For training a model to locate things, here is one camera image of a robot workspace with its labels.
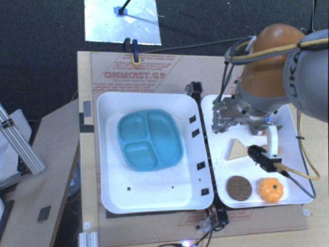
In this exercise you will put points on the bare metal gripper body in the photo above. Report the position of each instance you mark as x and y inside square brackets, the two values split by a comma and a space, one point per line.
[235, 112]

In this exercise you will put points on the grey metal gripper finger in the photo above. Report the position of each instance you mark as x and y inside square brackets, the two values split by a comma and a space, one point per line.
[229, 125]
[217, 122]

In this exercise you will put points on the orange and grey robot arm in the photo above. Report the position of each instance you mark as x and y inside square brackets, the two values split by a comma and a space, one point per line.
[272, 71]

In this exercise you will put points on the tan pizza slice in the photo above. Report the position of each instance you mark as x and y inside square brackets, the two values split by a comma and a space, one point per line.
[237, 150]

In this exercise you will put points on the thin black rod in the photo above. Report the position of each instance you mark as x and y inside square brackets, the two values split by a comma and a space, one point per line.
[209, 158]

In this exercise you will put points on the white plastic tray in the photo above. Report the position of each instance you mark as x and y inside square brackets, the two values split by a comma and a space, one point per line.
[231, 168]
[154, 189]

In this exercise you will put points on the brown round biscuit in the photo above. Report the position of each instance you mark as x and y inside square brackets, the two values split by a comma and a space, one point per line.
[239, 188]

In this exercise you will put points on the blue divided plate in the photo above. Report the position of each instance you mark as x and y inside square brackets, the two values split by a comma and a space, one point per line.
[151, 140]

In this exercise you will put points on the orange pumpkin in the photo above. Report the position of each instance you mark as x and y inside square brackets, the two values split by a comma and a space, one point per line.
[270, 190]

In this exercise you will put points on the brown cardboard board, red print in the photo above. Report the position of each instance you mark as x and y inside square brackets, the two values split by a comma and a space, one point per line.
[154, 73]

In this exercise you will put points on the black cylinder on white bracket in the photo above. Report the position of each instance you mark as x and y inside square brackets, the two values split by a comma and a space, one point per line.
[264, 159]

